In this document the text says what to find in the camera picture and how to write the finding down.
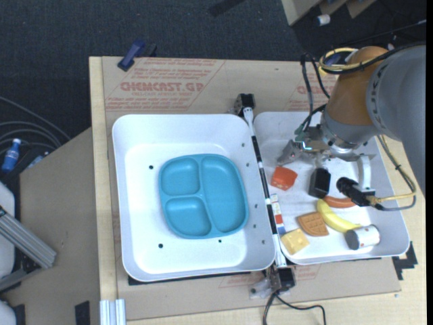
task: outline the blue plate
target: blue plate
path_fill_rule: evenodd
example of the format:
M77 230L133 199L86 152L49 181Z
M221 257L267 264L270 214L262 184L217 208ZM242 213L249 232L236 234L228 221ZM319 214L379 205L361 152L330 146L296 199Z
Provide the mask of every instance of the blue plate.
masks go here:
M248 220L244 184L235 164L218 154L194 154L167 161L158 186L170 229L184 238L221 237Z

